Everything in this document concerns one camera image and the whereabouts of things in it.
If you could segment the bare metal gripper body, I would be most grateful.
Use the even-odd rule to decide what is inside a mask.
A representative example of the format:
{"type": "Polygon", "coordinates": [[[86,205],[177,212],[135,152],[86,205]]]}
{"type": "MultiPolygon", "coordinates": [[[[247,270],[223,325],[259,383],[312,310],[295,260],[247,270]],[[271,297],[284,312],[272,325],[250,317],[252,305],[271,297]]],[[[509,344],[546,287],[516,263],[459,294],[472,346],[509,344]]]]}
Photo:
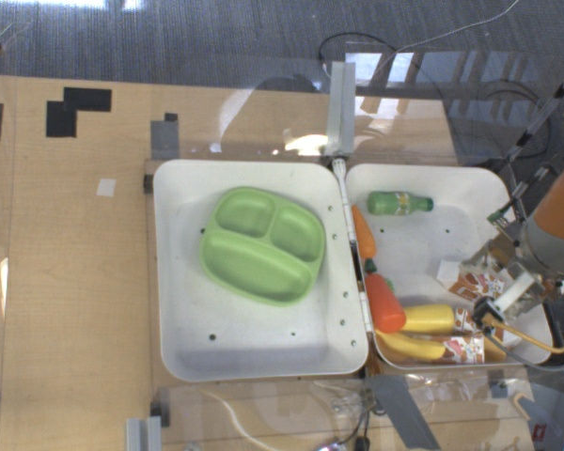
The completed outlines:
{"type": "Polygon", "coordinates": [[[488,243],[488,263],[498,271],[507,302],[555,301],[560,296],[559,273],[536,250],[529,236],[532,227],[513,222],[496,225],[497,236],[488,243]]]}

